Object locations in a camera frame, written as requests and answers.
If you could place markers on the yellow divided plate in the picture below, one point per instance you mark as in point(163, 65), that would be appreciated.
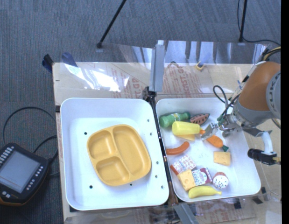
point(125, 148)

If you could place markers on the square yellow cheese slice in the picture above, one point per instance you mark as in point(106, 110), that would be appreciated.
point(222, 158)

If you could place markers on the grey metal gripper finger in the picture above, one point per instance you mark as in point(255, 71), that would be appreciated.
point(213, 127)
point(206, 134)

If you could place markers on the red checkered white carton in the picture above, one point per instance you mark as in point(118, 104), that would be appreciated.
point(186, 163)

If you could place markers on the green bottle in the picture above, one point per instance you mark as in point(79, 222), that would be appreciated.
point(168, 120)

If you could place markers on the orange carrot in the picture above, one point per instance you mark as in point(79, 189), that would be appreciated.
point(215, 141)

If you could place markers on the yellow bottle orange cap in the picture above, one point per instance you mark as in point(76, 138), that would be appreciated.
point(184, 128)

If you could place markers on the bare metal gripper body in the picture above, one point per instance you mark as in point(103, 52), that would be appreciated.
point(229, 125)

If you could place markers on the white plastic tray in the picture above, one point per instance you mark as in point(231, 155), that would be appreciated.
point(79, 148)
point(242, 171)

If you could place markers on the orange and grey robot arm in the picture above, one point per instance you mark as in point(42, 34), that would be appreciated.
point(256, 90)

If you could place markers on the black cylinder on white bracket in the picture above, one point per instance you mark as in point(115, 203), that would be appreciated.
point(263, 156)

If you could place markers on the red and white carton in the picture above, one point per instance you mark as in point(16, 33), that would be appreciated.
point(201, 176)

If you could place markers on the white sprinkled cupcake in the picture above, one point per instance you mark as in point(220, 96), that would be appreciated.
point(220, 181)

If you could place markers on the brown cardboard board red print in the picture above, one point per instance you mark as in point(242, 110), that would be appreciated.
point(95, 80)

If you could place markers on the watermelon slice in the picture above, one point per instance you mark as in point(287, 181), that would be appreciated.
point(200, 118)

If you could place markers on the yellow banana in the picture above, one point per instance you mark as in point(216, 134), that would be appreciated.
point(201, 191)

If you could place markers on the thick yellow cheese wedge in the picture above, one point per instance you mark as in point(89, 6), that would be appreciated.
point(187, 179)

